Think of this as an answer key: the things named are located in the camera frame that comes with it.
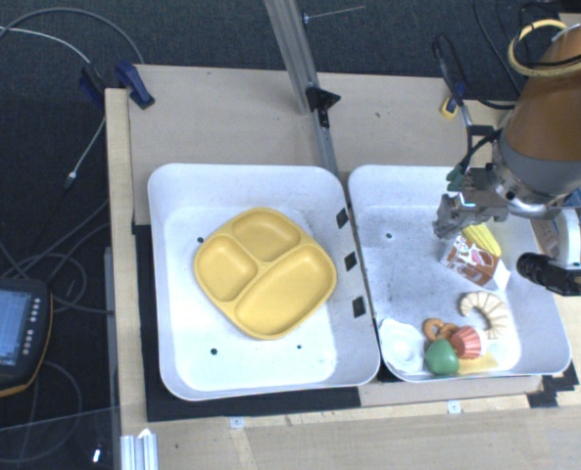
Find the beige curved toy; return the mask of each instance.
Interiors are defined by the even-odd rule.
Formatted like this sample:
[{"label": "beige curved toy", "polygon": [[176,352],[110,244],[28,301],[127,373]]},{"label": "beige curved toy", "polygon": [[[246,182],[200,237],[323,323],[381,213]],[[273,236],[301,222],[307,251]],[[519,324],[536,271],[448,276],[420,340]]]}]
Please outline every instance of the beige curved toy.
[{"label": "beige curved toy", "polygon": [[473,308],[477,308],[488,320],[486,337],[489,340],[496,340],[506,333],[509,326],[509,311],[506,304],[497,296],[484,291],[468,293],[460,301],[460,313],[467,316]]}]

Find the yellow divided plate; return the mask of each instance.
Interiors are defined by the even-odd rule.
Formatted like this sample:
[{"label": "yellow divided plate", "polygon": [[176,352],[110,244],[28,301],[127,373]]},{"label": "yellow divided plate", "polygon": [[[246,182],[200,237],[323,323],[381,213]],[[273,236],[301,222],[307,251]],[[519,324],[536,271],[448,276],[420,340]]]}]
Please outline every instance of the yellow divided plate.
[{"label": "yellow divided plate", "polygon": [[280,338],[322,305],[336,286],[324,249],[281,212],[242,212],[210,236],[194,257],[196,280],[240,330]]}]

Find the black bracket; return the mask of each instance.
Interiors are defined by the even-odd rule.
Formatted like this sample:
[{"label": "black bracket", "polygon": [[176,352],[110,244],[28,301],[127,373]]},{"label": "black bracket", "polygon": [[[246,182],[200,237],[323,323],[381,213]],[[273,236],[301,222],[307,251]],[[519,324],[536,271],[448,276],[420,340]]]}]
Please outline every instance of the black bracket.
[{"label": "black bracket", "polygon": [[306,89],[306,97],[308,98],[310,111],[318,110],[318,123],[320,126],[328,129],[329,116],[327,115],[327,110],[340,101],[340,96],[311,85]]},{"label": "black bracket", "polygon": [[557,393],[573,392],[575,386],[579,384],[575,366],[571,360],[561,376],[543,376],[543,390],[528,394],[527,401],[530,407],[557,407]]}]

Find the yellow cable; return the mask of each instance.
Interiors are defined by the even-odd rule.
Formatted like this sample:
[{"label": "yellow cable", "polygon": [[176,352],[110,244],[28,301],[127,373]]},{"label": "yellow cable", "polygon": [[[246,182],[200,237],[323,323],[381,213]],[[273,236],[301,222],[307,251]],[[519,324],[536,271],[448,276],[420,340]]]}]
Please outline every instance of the yellow cable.
[{"label": "yellow cable", "polygon": [[558,68],[551,68],[551,69],[545,69],[545,70],[535,70],[533,68],[528,68],[518,61],[518,59],[514,55],[514,46],[516,45],[516,42],[520,42],[529,33],[534,31],[535,29],[538,29],[539,27],[543,27],[543,26],[554,26],[554,27],[557,27],[559,29],[566,29],[566,24],[564,24],[563,22],[558,21],[558,20],[539,20],[539,21],[536,21],[534,23],[528,24],[527,26],[524,26],[521,29],[521,31],[519,32],[519,34],[515,38],[513,38],[512,41],[509,43],[509,47],[508,47],[509,65],[514,70],[518,71],[520,74],[522,74],[524,76],[538,76],[538,77],[561,76],[564,74],[569,74],[569,73],[573,73],[576,71],[581,71],[581,61],[579,61],[577,63],[569,64],[569,65],[563,65],[563,66],[558,67]]}]

